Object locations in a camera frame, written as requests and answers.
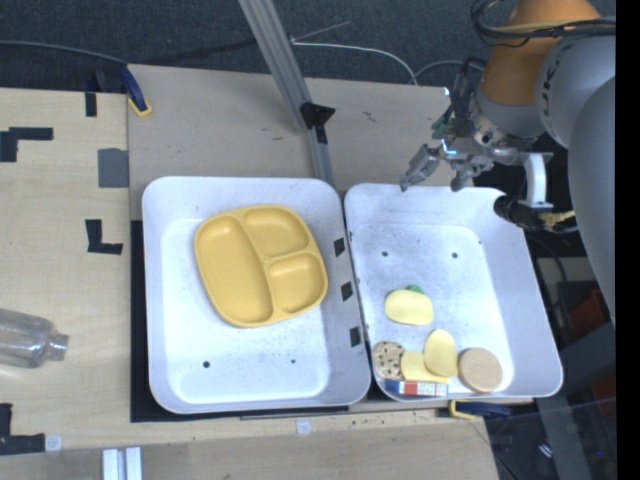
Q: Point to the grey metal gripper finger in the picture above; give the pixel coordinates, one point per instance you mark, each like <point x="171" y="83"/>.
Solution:
<point x="420" y="163"/>
<point x="467" y="172"/>

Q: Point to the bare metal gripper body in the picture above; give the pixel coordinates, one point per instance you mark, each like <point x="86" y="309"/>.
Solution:
<point x="477" y="140"/>

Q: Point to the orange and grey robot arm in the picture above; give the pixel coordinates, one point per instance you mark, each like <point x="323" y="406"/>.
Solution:
<point x="575" y="98"/>

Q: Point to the white plastic tray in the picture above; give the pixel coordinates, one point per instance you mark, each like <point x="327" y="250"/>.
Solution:
<point x="440" y="238"/>
<point x="250" y="368"/>

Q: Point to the yellow and green toy food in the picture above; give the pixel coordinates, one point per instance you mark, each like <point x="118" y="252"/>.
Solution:
<point x="407" y="309"/>

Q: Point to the yellow oval toy slice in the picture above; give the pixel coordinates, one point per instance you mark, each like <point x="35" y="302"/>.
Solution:
<point x="441" y="353"/>

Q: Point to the round tan biscuit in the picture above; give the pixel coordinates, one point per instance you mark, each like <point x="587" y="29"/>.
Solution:
<point x="480" y="370"/>

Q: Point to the chocolate chip biscuit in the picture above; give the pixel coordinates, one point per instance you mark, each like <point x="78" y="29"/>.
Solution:
<point x="387" y="360"/>

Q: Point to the yellow flat toy slice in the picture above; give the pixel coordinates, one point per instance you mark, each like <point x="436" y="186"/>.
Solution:
<point x="412" y="368"/>

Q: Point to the yellow divided plate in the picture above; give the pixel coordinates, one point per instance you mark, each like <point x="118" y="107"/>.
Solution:
<point x="235" y="268"/>

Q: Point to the red white blue packet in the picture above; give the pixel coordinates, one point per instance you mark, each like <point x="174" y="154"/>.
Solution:
<point x="417" y="389"/>

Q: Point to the clear plastic bottle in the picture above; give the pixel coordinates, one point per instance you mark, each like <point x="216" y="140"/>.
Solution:
<point x="25" y="338"/>

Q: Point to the black cylinder on white bracket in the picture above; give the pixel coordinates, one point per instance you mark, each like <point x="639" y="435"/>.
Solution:
<point x="520" y="213"/>

